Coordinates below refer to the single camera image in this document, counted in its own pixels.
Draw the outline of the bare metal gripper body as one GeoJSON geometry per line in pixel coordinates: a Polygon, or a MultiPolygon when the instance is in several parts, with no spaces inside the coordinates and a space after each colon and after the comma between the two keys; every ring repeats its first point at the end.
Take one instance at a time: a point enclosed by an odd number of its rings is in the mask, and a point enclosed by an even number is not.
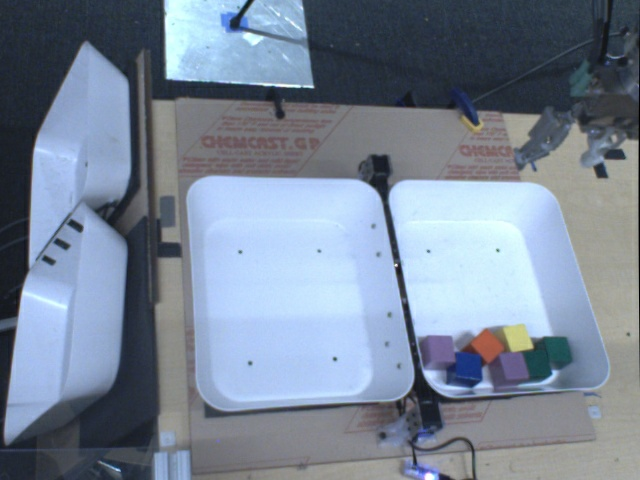
{"type": "Polygon", "coordinates": [[[583,131],[612,128],[639,138],[639,34],[622,34],[623,53],[584,61],[572,74],[574,117],[583,131]]]}

